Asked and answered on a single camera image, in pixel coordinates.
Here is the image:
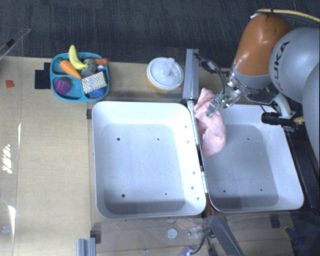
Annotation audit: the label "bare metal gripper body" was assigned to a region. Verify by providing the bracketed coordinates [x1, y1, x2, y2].
[214, 74, 245, 109]

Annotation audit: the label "pink cloth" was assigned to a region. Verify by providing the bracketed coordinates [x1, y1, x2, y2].
[193, 87, 227, 157]

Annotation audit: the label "black and white thin rod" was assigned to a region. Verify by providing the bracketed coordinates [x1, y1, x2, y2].
[186, 99, 209, 195]

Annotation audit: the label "clear tub with white lid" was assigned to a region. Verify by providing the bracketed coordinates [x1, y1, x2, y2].
[146, 56, 185, 94]

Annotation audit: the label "white plastic tray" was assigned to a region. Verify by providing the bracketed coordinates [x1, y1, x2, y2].
[193, 102, 305, 214]
[91, 100, 207, 220]

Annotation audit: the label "blue round bottle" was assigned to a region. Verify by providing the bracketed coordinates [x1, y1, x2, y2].
[88, 87, 106, 99]

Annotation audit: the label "clear plastic bottle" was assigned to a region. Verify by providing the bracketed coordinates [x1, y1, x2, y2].
[184, 224, 209, 240]

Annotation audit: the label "white round disc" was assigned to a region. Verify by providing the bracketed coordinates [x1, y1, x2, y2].
[166, 227, 179, 240]

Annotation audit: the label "green and grey can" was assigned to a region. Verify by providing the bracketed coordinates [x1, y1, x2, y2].
[80, 58, 97, 77]

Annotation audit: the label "blue divided plate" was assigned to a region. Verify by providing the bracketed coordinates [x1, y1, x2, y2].
[49, 51, 110, 104]

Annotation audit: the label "yellow banana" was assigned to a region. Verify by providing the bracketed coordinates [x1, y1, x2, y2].
[68, 44, 89, 71]

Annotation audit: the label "orange carrot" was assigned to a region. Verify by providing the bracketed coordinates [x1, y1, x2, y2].
[59, 59, 82, 80]

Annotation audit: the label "purple grapes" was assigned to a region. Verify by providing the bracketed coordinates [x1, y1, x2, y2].
[53, 77, 72, 97]

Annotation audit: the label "black cylinder on white bracket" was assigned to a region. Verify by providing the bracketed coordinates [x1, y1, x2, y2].
[261, 92, 302, 132]

